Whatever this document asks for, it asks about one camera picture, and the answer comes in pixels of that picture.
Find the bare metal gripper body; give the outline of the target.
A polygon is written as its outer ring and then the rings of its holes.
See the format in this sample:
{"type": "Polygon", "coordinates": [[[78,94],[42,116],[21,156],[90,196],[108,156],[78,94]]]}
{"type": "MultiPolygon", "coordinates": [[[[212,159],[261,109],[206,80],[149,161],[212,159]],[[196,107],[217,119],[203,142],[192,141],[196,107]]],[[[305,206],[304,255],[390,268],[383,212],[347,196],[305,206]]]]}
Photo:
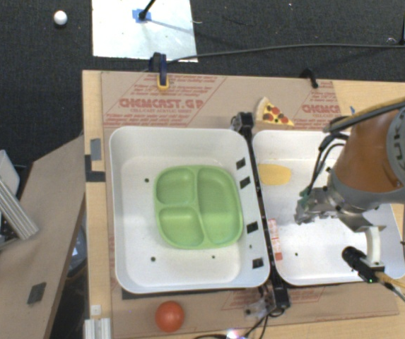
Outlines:
{"type": "Polygon", "coordinates": [[[306,187],[299,193],[295,209],[295,223],[314,222],[315,218],[336,217],[343,212],[344,199],[334,189],[328,186],[321,188],[306,187]]]}

